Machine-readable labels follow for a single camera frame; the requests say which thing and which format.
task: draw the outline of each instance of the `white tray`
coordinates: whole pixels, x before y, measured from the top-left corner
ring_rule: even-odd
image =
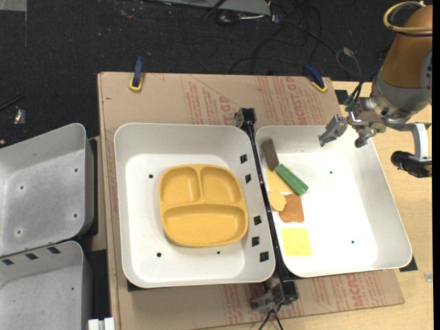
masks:
[[[94,158],[69,124],[0,150],[0,256],[58,243],[94,220]]]
[[[314,277],[409,264],[411,246],[373,142],[355,148],[358,135],[349,127],[321,147],[318,135],[324,132],[324,126],[267,126],[256,134],[268,191],[261,145],[269,138],[280,163],[309,185],[302,195],[304,222],[284,223],[273,211],[286,267],[297,276]],[[290,236],[285,235],[285,241],[309,243],[305,250],[310,248],[311,255],[283,243],[282,230]]]
[[[244,156],[247,160],[241,163]],[[115,159],[122,266],[134,285],[256,283],[273,274],[267,213],[250,140],[242,130],[233,126],[125,124],[115,134]],[[166,238],[158,183],[166,169],[181,164],[219,165],[237,176],[249,215],[247,234],[240,241],[191,248]]]
[[[0,330],[85,330],[92,275],[77,242],[0,258]]]

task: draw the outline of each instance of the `cardboard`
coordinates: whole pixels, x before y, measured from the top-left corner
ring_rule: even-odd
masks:
[[[319,93],[305,77],[145,74],[141,92],[129,89],[130,73],[98,74],[104,174],[108,181],[107,243],[111,310],[118,329],[201,329],[260,322],[265,313],[250,301],[260,284],[129,290],[121,266],[118,194],[113,136],[128,122],[232,124],[241,107],[256,112],[256,127],[327,124],[340,113],[331,80]],[[280,318],[402,304],[395,272],[365,272],[296,282],[300,299]]]

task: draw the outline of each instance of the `orange-brown toy food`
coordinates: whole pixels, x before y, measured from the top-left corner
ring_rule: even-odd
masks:
[[[302,223],[304,221],[303,203],[301,197],[295,193],[286,195],[286,205],[283,211],[280,211],[280,218],[285,223]]]

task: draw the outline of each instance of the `blue and yellow clamp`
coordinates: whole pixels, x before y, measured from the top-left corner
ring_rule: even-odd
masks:
[[[324,80],[322,79],[320,73],[315,67],[306,63],[302,70],[304,71],[305,75],[311,80],[311,85],[313,86],[313,88],[320,91],[321,93],[327,91],[327,85],[324,84]]]
[[[130,89],[132,91],[140,91],[142,88],[142,67],[144,66],[144,57],[138,56],[135,62],[135,69],[132,77],[130,77]]]

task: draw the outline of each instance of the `gray tray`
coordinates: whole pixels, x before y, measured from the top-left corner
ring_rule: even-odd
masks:
[[[0,330],[85,330],[92,275],[74,241],[0,258]]]
[[[94,157],[70,124],[0,150],[0,256],[71,239],[94,220]]]

